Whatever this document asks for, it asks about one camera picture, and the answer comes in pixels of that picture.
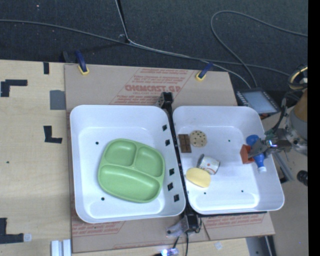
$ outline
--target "green divided plate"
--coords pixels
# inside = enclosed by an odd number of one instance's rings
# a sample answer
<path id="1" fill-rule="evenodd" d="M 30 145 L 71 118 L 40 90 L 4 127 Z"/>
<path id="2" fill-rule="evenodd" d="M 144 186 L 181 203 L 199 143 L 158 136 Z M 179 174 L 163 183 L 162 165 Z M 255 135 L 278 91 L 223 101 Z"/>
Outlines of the green divided plate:
<path id="1" fill-rule="evenodd" d="M 165 160 L 159 151 L 120 138 L 106 146 L 98 169 L 98 182 L 112 196 L 148 203 L 159 195 L 164 175 Z"/>

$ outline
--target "metal bracket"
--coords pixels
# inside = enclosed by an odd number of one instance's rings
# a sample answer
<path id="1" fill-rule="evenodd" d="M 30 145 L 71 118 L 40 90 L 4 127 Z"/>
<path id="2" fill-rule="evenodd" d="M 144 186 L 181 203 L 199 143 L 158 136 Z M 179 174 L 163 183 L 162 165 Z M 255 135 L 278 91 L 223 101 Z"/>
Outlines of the metal bracket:
<path id="1" fill-rule="evenodd" d="M 50 256 L 71 256 L 70 239 L 66 239 L 63 241 L 58 241 L 58 240 L 51 241 Z"/>
<path id="2" fill-rule="evenodd" d="M 168 236 L 179 237 L 181 234 L 189 230 L 189 223 L 187 216 L 184 216 L 173 226 L 167 227 L 165 229 Z"/>
<path id="3" fill-rule="evenodd" d="M 185 177 L 184 177 L 184 172 L 183 172 L 182 164 L 181 164 L 181 157 L 180 157 L 180 153 L 179 153 L 179 145 L 178 145 L 178 140 L 177 140 L 177 135 L 176 135 L 176 130 L 175 130 L 175 123 L 174 123 L 174 119 L 173 119 L 173 111 L 172 111 L 172 103 L 173 102 L 174 102 L 174 97 L 173 97 L 172 92 L 162 92 L 161 93 L 159 103 L 162 103 L 161 108 L 166 110 L 167 115 L 168 115 L 171 135 L 172 135 L 172 139 L 173 139 L 173 145 L 174 145 L 174 149 L 175 149 L 176 160 L 177 160 L 177 163 L 179 166 L 179 173 L 180 173 L 184 197 L 185 197 L 185 201 L 186 201 L 186 207 L 185 207 L 183 213 L 181 214 L 181 219 L 183 221 L 187 221 L 187 223 L 188 223 L 188 229 L 186 231 L 198 232 L 200 230 L 199 216 L 191 208 L 190 203 L 189 203 L 189 199 L 188 199 Z"/>

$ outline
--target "white plastic tray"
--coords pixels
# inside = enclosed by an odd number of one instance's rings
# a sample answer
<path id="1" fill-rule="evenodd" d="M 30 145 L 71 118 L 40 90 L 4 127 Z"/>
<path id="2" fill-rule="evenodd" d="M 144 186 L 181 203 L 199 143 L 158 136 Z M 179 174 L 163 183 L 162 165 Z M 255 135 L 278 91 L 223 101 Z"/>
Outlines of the white plastic tray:
<path id="1" fill-rule="evenodd" d="M 240 149 L 249 135 L 265 138 L 255 110 L 245 106 L 181 106 L 173 112 L 175 132 L 206 134 L 204 147 L 191 146 L 181 153 L 183 173 L 197 165 L 201 154 L 220 161 L 208 188 L 185 179 L 191 207 L 204 215 L 275 211 L 284 204 L 284 194 L 273 158 L 264 160 L 266 172 L 259 173 L 255 162 L 243 164 Z"/>
<path id="2" fill-rule="evenodd" d="M 88 223 L 179 215 L 186 206 L 167 114 L 155 106 L 80 105 L 70 114 L 75 209 Z M 98 167 L 106 145 L 134 140 L 160 151 L 165 160 L 163 187 L 148 203 L 135 203 L 104 192 Z"/>
<path id="3" fill-rule="evenodd" d="M 183 173 L 197 165 L 201 154 L 220 161 L 208 188 L 185 179 L 191 207 L 203 215 L 275 211 L 284 194 L 271 156 L 267 171 L 259 173 L 255 162 L 243 164 L 240 149 L 246 137 L 264 138 L 257 112 L 241 106 L 181 106 L 173 112 L 175 132 L 200 130 L 207 136 L 204 147 L 192 146 L 181 153 Z M 156 106 L 80 105 L 70 114 L 75 209 L 88 223 L 150 219 L 179 215 L 186 206 L 168 116 Z M 98 183 L 98 166 L 106 145 L 129 139 L 159 150 L 165 160 L 163 187 L 148 203 L 113 197 Z"/>

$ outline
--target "soap bar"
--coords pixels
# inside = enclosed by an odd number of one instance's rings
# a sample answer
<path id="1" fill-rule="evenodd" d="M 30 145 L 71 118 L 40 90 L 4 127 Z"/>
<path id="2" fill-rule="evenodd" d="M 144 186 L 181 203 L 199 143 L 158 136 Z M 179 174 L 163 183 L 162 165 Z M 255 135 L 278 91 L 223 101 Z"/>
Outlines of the soap bar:
<path id="1" fill-rule="evenodd" d="M 200 168 L 190 168 L 186 171 L 185 177 L 188 181 L 202 188 L 207 188 L 211 182 L 210 174 Z"/>

